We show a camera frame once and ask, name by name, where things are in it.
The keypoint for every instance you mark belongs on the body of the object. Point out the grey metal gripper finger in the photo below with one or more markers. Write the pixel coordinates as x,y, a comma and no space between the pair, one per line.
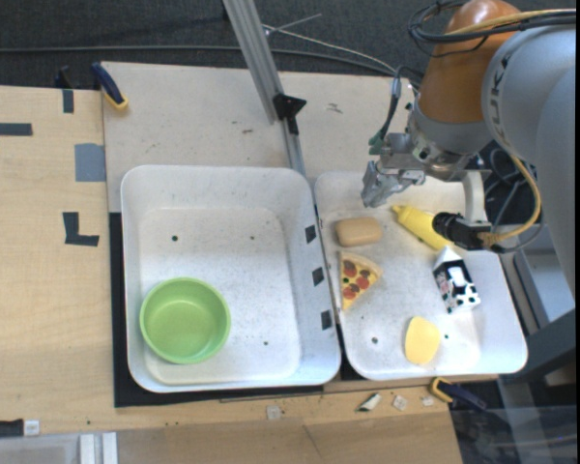
372,186
395,184

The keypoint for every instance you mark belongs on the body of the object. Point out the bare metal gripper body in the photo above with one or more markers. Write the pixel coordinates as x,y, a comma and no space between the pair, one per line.
406,155

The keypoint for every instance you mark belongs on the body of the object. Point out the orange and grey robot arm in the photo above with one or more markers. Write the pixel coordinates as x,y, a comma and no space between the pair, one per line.
527,95

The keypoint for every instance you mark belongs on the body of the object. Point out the yellow mustard bottle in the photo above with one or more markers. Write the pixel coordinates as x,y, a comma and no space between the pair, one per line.
418,223

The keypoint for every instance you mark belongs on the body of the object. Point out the tan bread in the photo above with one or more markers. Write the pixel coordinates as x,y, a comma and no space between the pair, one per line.
358,232

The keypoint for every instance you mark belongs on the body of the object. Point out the pizza slice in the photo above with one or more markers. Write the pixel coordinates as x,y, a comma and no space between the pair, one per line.
355,278

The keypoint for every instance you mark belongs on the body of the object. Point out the black and white milk carton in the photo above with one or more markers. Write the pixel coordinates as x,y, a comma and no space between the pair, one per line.
456,283

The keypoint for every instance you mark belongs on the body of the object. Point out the white plastic tray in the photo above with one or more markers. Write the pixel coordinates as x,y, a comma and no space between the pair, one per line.
251,269
396,307

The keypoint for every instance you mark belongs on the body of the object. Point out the yellow oval slice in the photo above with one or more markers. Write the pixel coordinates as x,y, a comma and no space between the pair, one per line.
421,341

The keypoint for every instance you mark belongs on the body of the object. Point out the pale wood board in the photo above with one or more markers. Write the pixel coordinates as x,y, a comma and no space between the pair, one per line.
198,124

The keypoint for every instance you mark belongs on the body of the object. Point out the green bowl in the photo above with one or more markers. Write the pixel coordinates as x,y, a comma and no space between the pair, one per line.
184,321

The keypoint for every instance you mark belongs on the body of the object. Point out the black cylinder on white bracket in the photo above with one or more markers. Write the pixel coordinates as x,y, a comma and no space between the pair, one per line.
459,230

